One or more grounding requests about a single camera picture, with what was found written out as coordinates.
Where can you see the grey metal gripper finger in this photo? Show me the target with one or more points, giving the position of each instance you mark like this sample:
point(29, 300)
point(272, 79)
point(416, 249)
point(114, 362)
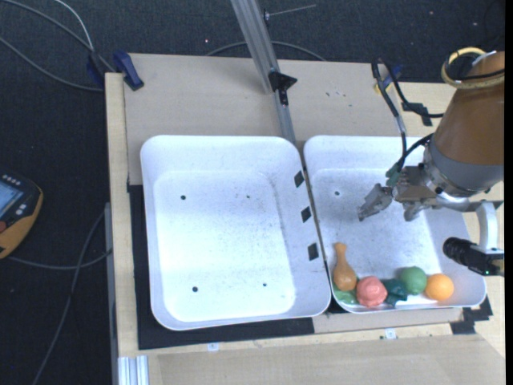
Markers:
point(412, 211)
point(374, 203)

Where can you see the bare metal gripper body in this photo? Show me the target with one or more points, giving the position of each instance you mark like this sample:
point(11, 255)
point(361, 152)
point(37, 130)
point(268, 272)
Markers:
point(417, 191)

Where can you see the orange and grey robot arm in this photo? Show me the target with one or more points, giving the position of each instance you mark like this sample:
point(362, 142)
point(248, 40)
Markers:
point(469, 134)

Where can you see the white plastic tray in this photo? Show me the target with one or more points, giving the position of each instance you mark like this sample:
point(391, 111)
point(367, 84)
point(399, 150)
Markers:
point(224, 235)
point(384, 239)

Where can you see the thin black rod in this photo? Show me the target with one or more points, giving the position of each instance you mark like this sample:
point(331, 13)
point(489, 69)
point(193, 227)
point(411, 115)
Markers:
point(317, 220)

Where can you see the green toy ball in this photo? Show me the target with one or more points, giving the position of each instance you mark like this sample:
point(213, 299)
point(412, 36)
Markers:
point(413, 280)

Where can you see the orange toy chicken drumstick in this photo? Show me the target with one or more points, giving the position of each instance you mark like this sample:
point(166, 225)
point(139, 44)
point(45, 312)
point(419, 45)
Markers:
point(344, 273)

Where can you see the dark green toy broccoli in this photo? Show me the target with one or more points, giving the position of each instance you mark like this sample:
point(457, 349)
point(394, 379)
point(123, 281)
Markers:
point(396, 289)

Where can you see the orange toy fruit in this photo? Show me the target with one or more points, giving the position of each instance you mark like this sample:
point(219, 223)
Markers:
point(439, 287)

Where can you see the pink toy doughnut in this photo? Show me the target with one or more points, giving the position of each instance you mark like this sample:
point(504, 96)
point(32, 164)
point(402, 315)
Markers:
point(372, 292)

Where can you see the light green toy leaf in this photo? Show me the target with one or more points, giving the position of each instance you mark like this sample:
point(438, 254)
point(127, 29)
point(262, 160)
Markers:
point(344, 296)

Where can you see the brown cardboard board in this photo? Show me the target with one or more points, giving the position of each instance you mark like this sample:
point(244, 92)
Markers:
point(200, 106)

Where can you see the black cylinder on white bracket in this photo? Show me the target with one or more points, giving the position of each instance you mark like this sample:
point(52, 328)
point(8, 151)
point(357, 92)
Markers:
point(465, 251)

